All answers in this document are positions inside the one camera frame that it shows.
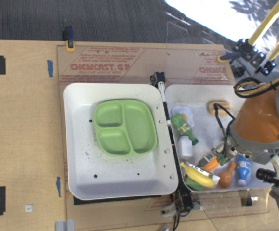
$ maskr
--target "blue bottle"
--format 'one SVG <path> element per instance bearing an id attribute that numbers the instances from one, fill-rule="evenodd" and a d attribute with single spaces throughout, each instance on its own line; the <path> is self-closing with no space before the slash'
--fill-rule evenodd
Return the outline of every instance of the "blue bottle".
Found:
<path id="1" fill-rule="evenodd" d="M 249 160 L 245 159 L 242 155 L 236 155 L 237 168 L 236 172 L 238 174 L 239 180 L 238 185 L 241 187 L 246 186 L 246 177 L 250 173 L 251 163 Z"/>

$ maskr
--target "white tray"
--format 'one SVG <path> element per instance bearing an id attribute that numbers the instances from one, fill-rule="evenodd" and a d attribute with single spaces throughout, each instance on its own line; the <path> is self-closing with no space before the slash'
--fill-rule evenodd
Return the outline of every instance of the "white tray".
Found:
<path id="1" fill-rule="evenodd" d="M 236 116 L 244 103 L 245 99 L 235 95 L 233 87 L 228 85 L 171 85 L 165 90 L 165 96 L 169 111 L 176 105 L 187 105 L 191 108 L 194 119 L 193 134 L 198 138 L 199 143 L 193 146 L 193 157 L 190 163 L 196 164 L 205 154 L 217 146 L 222 141 L 222 132 L 216 121 L 215 115 L 208 112 L 207 104 L 210 101 L 228 101 L 231 107 L 231 113 Z M 226 129 L 231 118 L 220 116 L 222 124 Z M 179 133 L 173 128 L 175 144 L 179 139 Z M 218 166 L 211 171 L 219 175 L 228 167 L 228 164 Z M 247 176 L 247 186 L 240 187 L 237 185 L 237 175 L 234 171 L 232 184 L 229 188 L 216 186 L 212 191 L 240 190 L 248 188 L 268 188 L 273 184 L 263 182 L 256 177 L 257 169 L 265 168 L 274 170 L 271 163 L 262 165 L 251 162 L 250 174 Z"/>
<path id="2" fill-rule="evenodd" d="M 81 200 L 165 195 L 178 186 L 160 92 L 148 84 L 74 83 L 63 93 L 68 183 Z M 141 156 L 112 157 L 98 146 L 93 113 L 112 99 L 137 99 L 146 103 L 155 121 L 156 148 Z"/>

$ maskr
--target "brown object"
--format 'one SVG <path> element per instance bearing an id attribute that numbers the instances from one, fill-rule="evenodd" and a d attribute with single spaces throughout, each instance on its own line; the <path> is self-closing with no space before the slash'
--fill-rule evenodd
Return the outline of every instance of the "brown object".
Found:
<path id="1" fill-rule="evenodd" d="M 223 106 L 226 110 L 228 110 L 229 112 L 231 112 L 231 109 L 230 109 L 230 104 L 229 102 L 227 101 L 211 101 L 208 103 L 208 111 L 210 114 L 214 115 L 215 114 L 215 109 L 214 109 L 214 104 L 215 103 L 218 103 L 219 105 Z M 224 111 L 223 109 L 219 108 L 218 109 L 218 114 L 220 116 L 226 116 L 228 115 L 226 113 L 226 111 Z"/>
<path id="2" fill-rule="evenodd" d="M 232 172 L 235 170 L 237 164 L 234 161 L 230 161 L 228 169 L 222 172 L 219 177 L 219 185 L 223 188 L 229 187 L 232 182 Z"/>

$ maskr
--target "wooden table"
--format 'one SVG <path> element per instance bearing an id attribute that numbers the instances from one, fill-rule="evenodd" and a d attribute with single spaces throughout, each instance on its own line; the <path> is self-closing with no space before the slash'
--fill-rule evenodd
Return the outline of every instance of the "wooden table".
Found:
<path id="1" fill-rule="evenodd" d="M 0 230 L 50 231 L 56 221 L 67 220 L 57 45 L 65 43 L 0 40 L 0 55 L 6 59 L 6 74 L 0 75 L 0 186 L 6 189 Z M 53 63 L 53 77 L 47 60 Z M 276 202 L 269 197 L 268 203 L 269 212 L 263 214 L 181 218 L 178 230 L 279 230 Z M 163 225 L 113 230 L 158 231 Z"/>

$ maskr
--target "black clip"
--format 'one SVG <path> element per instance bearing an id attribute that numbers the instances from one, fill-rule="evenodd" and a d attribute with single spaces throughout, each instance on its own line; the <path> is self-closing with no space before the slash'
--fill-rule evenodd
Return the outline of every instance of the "black clip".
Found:
<path id="1" fill-rule="evenodd" d="M 165 73 L 164 72 L 154 72 L 153 75 L 150 76 L 150 83 L 152 86 L 158 87 L 158 82 L 163 81 L 165 83 Z"/>
<path id="2" fill-rule="evenodd" d="M 66 26 L 63 31 L 63 41 L 66 41 L 66 50 L 73 52 L 75 50 L 73 26 Z"/>

